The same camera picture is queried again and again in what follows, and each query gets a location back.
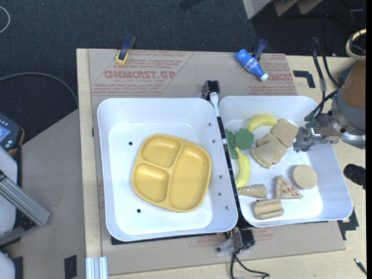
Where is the black cylinder on white bracket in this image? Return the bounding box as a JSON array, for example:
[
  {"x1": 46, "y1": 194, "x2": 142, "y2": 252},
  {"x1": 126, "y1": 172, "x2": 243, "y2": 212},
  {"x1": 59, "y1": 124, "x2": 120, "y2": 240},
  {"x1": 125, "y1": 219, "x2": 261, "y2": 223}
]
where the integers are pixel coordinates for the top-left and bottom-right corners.
[{"x1": 343, "y1": 163, "x2": 367, "y2": 190}]

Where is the beige ice cream cone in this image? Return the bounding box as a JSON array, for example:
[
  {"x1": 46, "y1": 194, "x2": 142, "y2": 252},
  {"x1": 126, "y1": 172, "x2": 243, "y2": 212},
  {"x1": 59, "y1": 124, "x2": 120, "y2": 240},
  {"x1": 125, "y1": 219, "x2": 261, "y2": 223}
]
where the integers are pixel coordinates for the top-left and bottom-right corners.
[{"x1": 237, "y1": 183, "x2": 268, "y2": 199}]

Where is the thin black and white rod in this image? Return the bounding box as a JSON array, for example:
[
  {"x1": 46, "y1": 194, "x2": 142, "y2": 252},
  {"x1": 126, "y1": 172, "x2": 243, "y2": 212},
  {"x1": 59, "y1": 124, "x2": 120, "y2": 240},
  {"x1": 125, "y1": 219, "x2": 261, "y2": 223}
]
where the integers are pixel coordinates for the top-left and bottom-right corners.
[{"x1": 209, "y1": 92, "x2": 242, "y2": 230}]

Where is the black block with thin wires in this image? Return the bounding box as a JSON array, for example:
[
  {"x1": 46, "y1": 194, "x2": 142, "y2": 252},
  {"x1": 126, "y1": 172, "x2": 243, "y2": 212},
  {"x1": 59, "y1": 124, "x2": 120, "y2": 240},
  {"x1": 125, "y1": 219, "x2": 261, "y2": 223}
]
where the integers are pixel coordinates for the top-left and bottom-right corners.
[
  {"x1": 231, "y1": 228, "x2": 256, "y2": 250},
  {"x1": 200, "y1": 80, "x2": 220, "y2": 99}
]

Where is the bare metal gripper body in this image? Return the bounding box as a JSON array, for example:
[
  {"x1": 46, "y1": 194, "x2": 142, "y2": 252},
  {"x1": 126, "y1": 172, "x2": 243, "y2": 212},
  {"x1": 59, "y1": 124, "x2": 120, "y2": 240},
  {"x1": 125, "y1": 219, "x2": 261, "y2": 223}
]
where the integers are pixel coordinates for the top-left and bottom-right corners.
[{"x1": 303, "y1": 112, "x2": 367, "y2": 150}]

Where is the yellow banana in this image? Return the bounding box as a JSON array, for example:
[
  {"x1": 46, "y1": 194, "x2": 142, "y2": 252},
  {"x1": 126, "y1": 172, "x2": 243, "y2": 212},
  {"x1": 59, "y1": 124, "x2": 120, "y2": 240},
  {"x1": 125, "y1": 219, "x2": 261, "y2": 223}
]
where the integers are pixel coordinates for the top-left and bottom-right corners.
[
  {"x1": 247, "y1": 113, "x2": 278, "y2": 134},
  {"x1": 234, "y1": 146, "x2": 252, "y2": 189}
]

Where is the green leafy vegetable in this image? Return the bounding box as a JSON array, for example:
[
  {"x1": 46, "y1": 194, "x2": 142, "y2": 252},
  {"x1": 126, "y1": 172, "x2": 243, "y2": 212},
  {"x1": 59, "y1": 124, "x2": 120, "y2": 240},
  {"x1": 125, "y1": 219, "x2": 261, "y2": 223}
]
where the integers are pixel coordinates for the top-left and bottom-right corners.
[{"x1": 224, "y1": 129, "x2": 239, "y2": 160}]

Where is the brown cardboard board red print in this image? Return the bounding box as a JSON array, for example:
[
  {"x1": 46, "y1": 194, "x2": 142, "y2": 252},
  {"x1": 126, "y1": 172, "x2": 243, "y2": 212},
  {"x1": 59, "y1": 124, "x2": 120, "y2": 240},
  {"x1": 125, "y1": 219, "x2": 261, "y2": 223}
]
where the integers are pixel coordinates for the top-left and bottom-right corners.
[{"x1": 87, "y1": 49, "x2": 346, "y2": 276}]

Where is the sausage in bun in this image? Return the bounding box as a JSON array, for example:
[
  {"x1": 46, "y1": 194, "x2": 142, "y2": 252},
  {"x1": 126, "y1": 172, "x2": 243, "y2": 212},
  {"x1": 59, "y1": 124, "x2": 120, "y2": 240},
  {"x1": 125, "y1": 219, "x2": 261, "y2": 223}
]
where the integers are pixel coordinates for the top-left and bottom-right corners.
[{"x1": 252, "y1": 198, "x2": 285, "y2": 221}]

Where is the black pen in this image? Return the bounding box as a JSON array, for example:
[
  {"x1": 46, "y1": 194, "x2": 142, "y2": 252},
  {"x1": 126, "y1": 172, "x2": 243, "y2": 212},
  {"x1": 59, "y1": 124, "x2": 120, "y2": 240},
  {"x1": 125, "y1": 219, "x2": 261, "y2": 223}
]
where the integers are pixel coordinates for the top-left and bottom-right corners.
[{"x1": 353, "y1": 257, "x2": 367, "y2": 276}]

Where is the blue bottle white cap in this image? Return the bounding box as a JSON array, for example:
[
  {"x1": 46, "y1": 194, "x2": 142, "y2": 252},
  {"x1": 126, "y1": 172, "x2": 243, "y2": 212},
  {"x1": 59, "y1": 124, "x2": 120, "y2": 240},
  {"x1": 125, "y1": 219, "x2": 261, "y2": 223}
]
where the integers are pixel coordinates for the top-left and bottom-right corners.
[{"x1": 234, "y1": 48, "x2": 270, "y2": 83}]

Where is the round beige biscuit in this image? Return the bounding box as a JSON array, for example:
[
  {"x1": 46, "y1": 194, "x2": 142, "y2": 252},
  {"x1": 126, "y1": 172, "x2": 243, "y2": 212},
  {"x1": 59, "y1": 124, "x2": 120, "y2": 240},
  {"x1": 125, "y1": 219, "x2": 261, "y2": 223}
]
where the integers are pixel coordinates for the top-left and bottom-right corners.
[{"x1": 291, "y1": 164, "x2": 319, "y2": 190}]

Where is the green broccoli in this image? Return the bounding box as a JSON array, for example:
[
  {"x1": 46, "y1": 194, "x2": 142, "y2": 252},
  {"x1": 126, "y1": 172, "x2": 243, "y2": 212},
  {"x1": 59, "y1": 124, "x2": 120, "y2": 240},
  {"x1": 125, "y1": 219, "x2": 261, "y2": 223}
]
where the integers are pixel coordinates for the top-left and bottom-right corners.
[{"x1": 234, "y1": 127, "x2": 255, "y2": 151}]

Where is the white plastic tray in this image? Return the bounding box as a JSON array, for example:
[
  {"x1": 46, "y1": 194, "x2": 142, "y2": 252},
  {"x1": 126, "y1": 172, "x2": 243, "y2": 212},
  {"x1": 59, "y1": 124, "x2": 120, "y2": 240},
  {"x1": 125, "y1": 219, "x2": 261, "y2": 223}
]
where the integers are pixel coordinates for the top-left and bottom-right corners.
[
  {"x1": 96, "y1": 97, "x2": 239, "y2": 242},
  {"x1": 217, "y1": 95, "x2": 354, "y2": 228}
]

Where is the pizza slice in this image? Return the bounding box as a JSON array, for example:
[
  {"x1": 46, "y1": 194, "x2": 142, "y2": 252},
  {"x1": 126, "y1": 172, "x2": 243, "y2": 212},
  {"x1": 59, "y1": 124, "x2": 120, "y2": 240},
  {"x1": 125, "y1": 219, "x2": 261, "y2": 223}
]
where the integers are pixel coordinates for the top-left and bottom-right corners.
[{"x1": 274, "y1": 174, "x2": 303, "y2": 200}]

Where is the yellow divided plate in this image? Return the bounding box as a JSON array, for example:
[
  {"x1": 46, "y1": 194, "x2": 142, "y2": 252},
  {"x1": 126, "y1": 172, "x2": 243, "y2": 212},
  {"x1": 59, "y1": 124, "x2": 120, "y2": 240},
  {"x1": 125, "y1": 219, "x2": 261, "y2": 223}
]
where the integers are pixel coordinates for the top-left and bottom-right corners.
[{"x1": 131, "y1": 133, "x2": 213, "y2": 213}]

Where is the beige bread slice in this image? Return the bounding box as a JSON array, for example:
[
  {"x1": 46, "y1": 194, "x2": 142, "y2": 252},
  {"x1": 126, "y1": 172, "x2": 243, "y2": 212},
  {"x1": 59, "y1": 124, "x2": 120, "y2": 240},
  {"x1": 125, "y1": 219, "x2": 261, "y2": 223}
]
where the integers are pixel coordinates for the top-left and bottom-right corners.
[
  {"x1": 255, "y1": 133, "x2": 288, "y2": 166},
  {"x1": 271, "y1": 118, "x2": 300, "y2": 149},
  {"x1": 251, "y1": 144, "x2": 274, "y2": 169}
]

